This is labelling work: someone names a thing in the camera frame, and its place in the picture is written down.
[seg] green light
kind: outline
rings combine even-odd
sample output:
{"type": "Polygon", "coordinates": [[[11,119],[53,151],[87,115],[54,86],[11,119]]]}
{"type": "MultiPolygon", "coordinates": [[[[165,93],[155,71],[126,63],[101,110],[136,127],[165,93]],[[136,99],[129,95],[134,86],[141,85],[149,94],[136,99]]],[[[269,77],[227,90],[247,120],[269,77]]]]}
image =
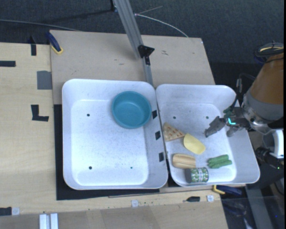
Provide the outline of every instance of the green light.
{"type": "Polygon", "coordinates": [[[230,125],[236,125],[236,122],[231,122],[230,118],[228,118],[228,122],[229,122],[230,125]]]}

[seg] black clamp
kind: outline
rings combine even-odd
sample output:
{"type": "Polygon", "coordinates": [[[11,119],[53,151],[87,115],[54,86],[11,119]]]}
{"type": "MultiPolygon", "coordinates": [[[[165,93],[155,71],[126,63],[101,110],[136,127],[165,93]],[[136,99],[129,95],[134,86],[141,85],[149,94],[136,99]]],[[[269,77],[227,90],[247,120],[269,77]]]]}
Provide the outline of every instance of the black clamp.
{"type": "Polygon", "coordinates": [[[149,55],[152,54],[152,52],[154,51],[154,48],[150,48],[150,47],[147,47],[144,45],[140,45],[138,47],[138,50],[139,50],[140,57],[145,58],[145,63],[147,65],[151,65],[151,62],[149,60],[149,55]]]}

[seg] wooden table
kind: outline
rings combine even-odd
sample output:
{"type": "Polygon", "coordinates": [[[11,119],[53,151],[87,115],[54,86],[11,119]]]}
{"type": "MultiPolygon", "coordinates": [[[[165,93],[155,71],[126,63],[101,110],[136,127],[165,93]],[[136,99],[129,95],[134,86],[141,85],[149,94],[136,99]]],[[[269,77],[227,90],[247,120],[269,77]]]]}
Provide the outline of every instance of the wooden table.
{"type": "MultiPolygon", "coordinates": [[[[210,186],[163,187],[151,195],[56,200],[53,104],[61,103],[62,84],[71,78],[144,78],[142,68],[135,67],[138,60],[124,34],[52,34],[64,49],[62,55],[51,52],[48,45],[36,45],[37,55],[32,56],[29,44],[0,42],[0,61],[16,61],[16,67],[0,67],[0,208],[18,207],[20,218],[28,224],[31,221],[30,225],[37,214],[59,213],[60,224],[66,223],[60,228],[72,228],[67,221],[72,225],[78,218],[84,218],[81,222],[87,228],[117,228],[111,227],[113,218],[120,218],[121,223],[125,218],[127,223],[140,215],[146,215],[153,228],[191,228],[193,221],[197,227],[227,228],[220,196],[210,186]],[[52,90],[37,88],[40,71],[52,72],[52,90]],[[47,122],[32,121],[32,104],[39,105],[40,116],[49,116],[47,122]],[[207,202],[207,195],[213,195],[214,202],[207,202]],[[190,196],[201,200],[185,202],[190,196]],[[131,208],[132,200],[138,201],[137,210],[131,208]]],[[[143,41],[156,49],[150,57],[155,87],[163,83],[214,84],[201,39],[143,36],[143,41]]],[[[20,223],[13,218],[0,219],[0,225],[9,228],[20,223]]]]}

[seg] yellow and blue clamp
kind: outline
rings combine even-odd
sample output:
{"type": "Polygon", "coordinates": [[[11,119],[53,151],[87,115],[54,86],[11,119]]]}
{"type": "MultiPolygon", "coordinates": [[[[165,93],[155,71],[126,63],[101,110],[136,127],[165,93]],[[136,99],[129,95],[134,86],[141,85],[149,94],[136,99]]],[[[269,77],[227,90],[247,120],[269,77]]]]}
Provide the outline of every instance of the yellow and blue clamp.
{"type": "Polygon", "coordinates": [[[46,37],[47,39],[50,41],[50,44],[51,44],[51,48],[53,49],[53,51],[60,55],[62,54],[63,52],[63,49],[62,47],[58,44],[58,42],[56,41],[55,37],[50,33],[50,32],[47,32],[46,33],[46,37]]]}

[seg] black mat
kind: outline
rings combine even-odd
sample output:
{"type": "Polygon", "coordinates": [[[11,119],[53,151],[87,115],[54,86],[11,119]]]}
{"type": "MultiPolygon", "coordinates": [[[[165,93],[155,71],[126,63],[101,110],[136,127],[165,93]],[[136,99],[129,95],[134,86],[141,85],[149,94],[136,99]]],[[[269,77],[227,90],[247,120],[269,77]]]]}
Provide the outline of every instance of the black mat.
{"type": "Polygon", "coordinates": [[[62,105],[54,105],[56,199],[84,199],[106,196],[158,193],[158,189],[75,190],[69,187],[62,174],[62,105]]]}

